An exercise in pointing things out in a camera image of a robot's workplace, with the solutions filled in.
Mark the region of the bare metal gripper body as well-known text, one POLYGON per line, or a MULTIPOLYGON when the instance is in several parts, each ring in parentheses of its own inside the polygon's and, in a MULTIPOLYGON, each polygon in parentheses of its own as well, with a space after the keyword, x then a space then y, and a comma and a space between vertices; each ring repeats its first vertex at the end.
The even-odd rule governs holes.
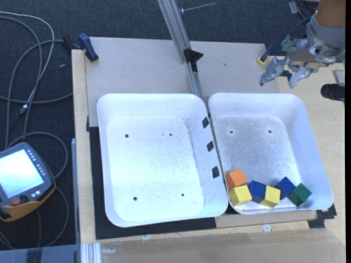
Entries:
POLYGON ((293 66, 312 68, 315 65, 328 66, 344 59, 345 38, 337 35, 321 38, 315 32, 306 38, 294 38, 287 49, 285 63, 293 66))

